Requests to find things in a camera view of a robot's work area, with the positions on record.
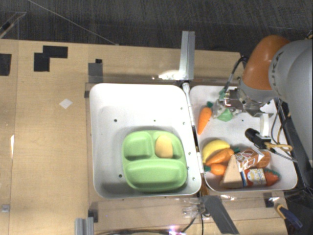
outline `green divided plate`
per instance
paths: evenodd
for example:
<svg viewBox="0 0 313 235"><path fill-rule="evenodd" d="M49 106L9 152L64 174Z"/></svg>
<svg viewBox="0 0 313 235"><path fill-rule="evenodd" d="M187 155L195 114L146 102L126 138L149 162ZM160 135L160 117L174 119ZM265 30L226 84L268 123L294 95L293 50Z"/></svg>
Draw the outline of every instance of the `green divided plate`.
<svg viewBox="0 0 313 235"><path fill-rule="evenodd" d="M173 157L159 158L155 143L160 135L170 138ZM142 192L161 192L181 187L187 179L185 153L178 137L165 131L137 131L123 141L123 169L128 185Z"/></svg>

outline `orange carrot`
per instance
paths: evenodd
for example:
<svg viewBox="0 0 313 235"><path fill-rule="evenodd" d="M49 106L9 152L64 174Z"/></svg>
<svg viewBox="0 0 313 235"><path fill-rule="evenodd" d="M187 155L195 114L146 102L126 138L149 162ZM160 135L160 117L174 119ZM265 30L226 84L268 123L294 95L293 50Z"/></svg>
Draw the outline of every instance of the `orange carrot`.
<svg viewBox="0 0 313 235"><path fill-rule="evenodd" d="M222 176L225 174L227 166L223 164L212 164L211 166L204 166L205 171L210 171L214 175Z"/></svg>
<svg viewBox="0 0 313 235"><path fill-rule="evenodd" d="M230 160L231 155L235 154L234 151L230 148L221 150L218 154L214 155L208 161L205 162L205 165L210 166L211 164L218 164L222 162L227 162Z"/></svg>
<svg viewBox="0 0 313 235"><path fill-rule="evenodd" d="M200 135L206 124L209 122L210 118L212 116L212 110L209 107L204 107L200 111L199 119L198 119L198 128L197 128L197 133Z"/></svg>

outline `wooden table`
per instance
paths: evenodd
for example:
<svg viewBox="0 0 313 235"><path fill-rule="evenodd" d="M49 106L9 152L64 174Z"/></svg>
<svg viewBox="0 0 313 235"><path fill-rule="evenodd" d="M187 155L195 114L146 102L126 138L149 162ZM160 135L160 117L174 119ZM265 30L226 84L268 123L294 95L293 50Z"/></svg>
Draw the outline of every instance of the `wooden table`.
<svg viewBox="0 0 313 235"><path fill-rule="evenodd" d="M68 57L51 58L50 72L34 72L34 53L41 53L43 45L67 46ZM11 208L0 213L0 234L72 235L74 220L87 217L92 183L84 98L88 63L102 59L105 76L152 77L177 70L180 50L0 40L0 53L12 54L10 75L0 76L0 205ZM196 51L195 77L211 82L225 79L238 58L238 53ZM235 77L241 72L238 69ZM73 102L67 109L59 105L64 99ZM286 205L283 192L272 195ZM283 219L274 208L265 208L261 193L232 197L237 201L225 196L223 203L241 234L287 234ZM110 203L104 202L104 208L114 213L117 205ZM144 213L129 211L132 220L137 217L151 226ZM106 224L120 227L126 219L112 216ZM220 234L212 218L205 220L204 231ZM201 234L200 220L187 234Z"/></svg>

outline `white diamond sticker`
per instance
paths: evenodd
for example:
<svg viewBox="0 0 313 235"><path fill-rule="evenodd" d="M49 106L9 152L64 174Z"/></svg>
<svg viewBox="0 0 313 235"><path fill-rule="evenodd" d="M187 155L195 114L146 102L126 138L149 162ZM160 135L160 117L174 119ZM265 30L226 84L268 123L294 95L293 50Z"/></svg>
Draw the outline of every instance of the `white diamond sticker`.
<svg viewBox="0 0 313 235"><path fill-rule="evenodd" d="M73 102L69 99L64 99L60 105L64 108L64 109L67 109Z"/></svg>

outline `yellow banana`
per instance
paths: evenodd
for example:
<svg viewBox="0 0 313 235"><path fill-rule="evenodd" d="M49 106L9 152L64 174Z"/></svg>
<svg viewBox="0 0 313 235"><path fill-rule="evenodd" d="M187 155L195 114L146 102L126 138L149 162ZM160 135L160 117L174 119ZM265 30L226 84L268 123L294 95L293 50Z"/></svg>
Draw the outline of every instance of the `yellow banana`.
<svg viewBox="0 0 313 235"><path fill-rule="evenodd" d="M215 151L230 148L229 143L224 140L213 140L208 143L202 150L203 163L213 154Z"/></svg>

